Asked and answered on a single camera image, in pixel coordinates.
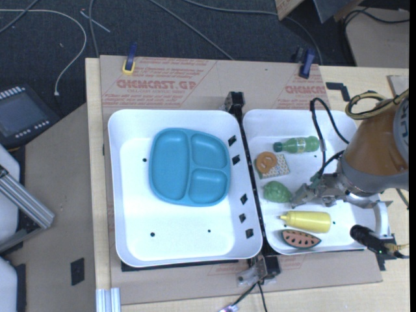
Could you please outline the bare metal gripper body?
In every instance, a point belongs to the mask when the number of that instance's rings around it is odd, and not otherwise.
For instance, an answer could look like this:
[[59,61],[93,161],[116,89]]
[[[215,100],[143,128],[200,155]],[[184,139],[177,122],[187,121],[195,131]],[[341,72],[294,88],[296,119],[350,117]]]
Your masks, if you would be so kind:
[[321,204],[325,196],[333,196],[338,198],[338,201],[351,203],[357,207],[374,207],[380,202],[378,193],[364,192],[340,173],[324,174],[313,190],[315,198],[312,201]]

